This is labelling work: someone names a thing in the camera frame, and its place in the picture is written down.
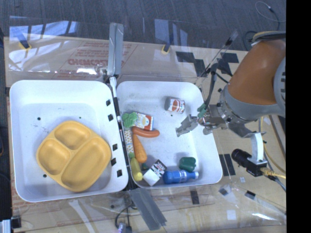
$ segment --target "yellow plate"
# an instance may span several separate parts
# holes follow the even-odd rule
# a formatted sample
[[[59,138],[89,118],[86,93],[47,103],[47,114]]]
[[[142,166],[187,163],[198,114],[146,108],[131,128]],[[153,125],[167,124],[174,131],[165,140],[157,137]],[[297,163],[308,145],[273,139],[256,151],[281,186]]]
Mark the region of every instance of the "yellow plate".
[[[52,179],[73,192],[91,187],[110,158],[108,143],[77,121],[59,124],[36,152],[39,166]]]

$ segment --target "yellow cable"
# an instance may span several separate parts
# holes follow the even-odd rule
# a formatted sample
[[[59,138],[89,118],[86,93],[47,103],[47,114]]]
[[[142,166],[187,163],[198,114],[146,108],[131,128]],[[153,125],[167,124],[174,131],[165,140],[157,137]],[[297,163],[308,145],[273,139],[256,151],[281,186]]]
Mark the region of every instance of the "yellow cable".
[[[263,175],[266,175],[266,176],[278,176],[278,177],[280,177],[280,178],[286,179],[286,176],[285,176],[285,175],[277,174],[277,173],[275,173],[274,171],[270,170],[270,169],[267,168],[267,167],[262,167],[260,170],[261,170],[261,172],[263,173]]]
[[[262,121],[263,121],[263,117],[261,117],[261,120],[260,120],[260,127],[261,127],[261,130],[262,130]],[[286,173],[286,171],[285,171],[283,168],[281,168],[281,167],[271,158],[271,156],[270,156],[270,154],[269,154],[269,152],[268,152],[268,150],[267,150],[267,147],[266,147],[266,144],[265,144],[265,143],[263,143],[263,148],[264,148],[265,153],[267,154],[267,156],[268,156],[269,159],[271,160],[271,162],[272,162],[282,173]]]

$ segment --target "blue plastic bottle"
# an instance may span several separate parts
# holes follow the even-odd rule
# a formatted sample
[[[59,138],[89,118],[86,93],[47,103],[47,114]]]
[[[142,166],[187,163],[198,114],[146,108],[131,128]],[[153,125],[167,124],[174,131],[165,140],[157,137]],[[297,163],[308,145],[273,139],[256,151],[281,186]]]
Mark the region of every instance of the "blue plastic bottle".
[[[198,172],[188,172],[185,170],[165,171],[163,174],[163,181],[165,184],[184,183],[189,179],[197,179]]]

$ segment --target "small can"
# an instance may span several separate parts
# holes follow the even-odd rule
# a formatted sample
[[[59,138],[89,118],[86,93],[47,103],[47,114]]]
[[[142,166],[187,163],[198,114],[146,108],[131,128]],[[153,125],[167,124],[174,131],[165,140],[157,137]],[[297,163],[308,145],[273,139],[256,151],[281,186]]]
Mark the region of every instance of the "small can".
[[[185,110],[185,101],[168,97],[165,100],[164,109],[166,111],[183,113]]]

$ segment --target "toy hot dog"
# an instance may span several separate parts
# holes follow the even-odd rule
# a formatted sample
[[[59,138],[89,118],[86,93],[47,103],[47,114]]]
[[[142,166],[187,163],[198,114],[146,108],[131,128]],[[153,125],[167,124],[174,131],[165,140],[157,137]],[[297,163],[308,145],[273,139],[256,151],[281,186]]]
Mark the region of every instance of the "toy hot dog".
[[[136,134],[142,137],[147,137],[147,138],[157,137],[160,135],[159,130],[147,131],[147,130],[140,129],[139,127],[136,127],[136,126],[132,127],[132,132],[133,134]]]

